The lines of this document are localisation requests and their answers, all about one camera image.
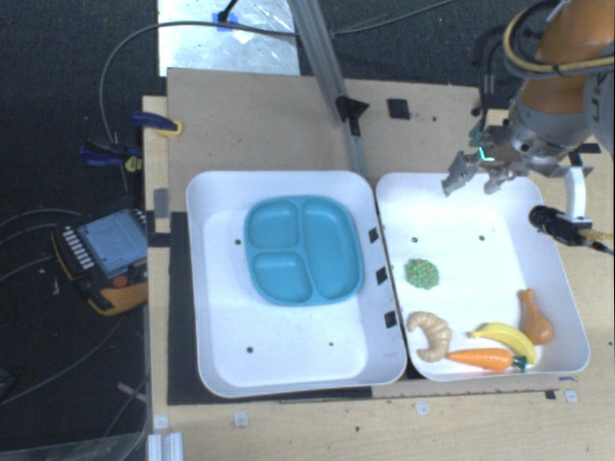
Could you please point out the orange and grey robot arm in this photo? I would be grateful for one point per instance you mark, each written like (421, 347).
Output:
(572, 31)

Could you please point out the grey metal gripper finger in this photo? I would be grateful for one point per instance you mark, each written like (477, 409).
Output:
(459, 173)
(497, 179)

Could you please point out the yellow banana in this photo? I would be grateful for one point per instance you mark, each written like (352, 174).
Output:
(509, 336)

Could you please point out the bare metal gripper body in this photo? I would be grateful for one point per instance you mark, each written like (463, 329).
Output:
(531, 156)

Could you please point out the black cylinder on white bracket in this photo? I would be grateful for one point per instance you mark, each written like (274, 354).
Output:
(557, 221)

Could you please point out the beige toy croissant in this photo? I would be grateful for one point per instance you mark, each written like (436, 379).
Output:
(438, 336)

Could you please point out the blue divided plate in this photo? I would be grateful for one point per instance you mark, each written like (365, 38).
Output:
(327, 248)

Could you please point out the brown cardboard board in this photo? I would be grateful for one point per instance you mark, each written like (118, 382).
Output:
(259, 128)

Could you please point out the orange toy carrot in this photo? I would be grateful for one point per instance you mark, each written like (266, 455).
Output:
(480, 358)

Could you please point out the white plastic tray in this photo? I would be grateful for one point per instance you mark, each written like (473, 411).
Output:
(480, 276)
(288, 344)

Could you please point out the brown toy chicken drumstick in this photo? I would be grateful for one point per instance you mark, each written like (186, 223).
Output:
(535, 324)

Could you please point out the green toy peas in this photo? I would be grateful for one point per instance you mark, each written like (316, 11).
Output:
(422, 274)

